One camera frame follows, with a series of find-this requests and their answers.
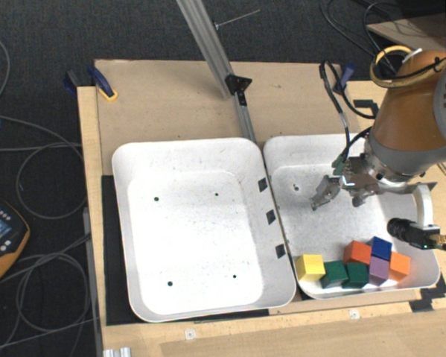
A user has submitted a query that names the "yellow cube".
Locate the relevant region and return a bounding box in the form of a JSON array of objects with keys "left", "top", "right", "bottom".
[{"left": 293, "top": 252, "right": 328, "bottom": 284}]

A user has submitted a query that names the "brown cardboard board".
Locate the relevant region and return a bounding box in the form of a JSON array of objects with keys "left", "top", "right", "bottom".
[{"left": 93, "top": 42, "right": 423, "bottom": 325}]

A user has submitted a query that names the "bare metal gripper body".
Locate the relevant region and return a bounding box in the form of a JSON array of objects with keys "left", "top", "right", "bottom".
[{"left": 338, "top": 152, "right": 417, "bottom": 200}]

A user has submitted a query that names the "orange cube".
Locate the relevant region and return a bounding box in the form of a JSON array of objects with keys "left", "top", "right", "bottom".
[
  {"left": 386, "top": 250, "right": 413, "bottom": 283},
  {"left": 341, "top": 238, "right": 375, "bottom": 268}
]

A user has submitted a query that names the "white plastic tray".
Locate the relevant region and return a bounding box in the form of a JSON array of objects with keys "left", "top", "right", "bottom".
[
  {"left": 110, "top": 133, "right": 299, "bottom": 325},
  {"left": 261, "top": 127, "right": 443, "bottom": 303}
]

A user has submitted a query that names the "green cube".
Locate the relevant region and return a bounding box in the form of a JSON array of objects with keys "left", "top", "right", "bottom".
[
  {"left": 318, "top": 259, "right": 350, "bottom": 290},
  {"left": 340, "top": 261, "right": 371, "bottom": 291}
]

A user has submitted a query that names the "blue cube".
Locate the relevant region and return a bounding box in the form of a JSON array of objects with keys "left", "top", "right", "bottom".
[{"left": 366, "top": 235, "right": 395, "bottom": 262}]

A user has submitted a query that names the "purple cube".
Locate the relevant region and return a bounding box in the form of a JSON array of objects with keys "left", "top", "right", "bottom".
[{"left": 367, "top": 255, "right": 392, "bottom": 288}]

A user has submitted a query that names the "black cylinder on white bracket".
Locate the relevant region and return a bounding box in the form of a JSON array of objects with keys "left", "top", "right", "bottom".
[{"left": 384, "top": 180, "right": 443, "bottom": 253}]

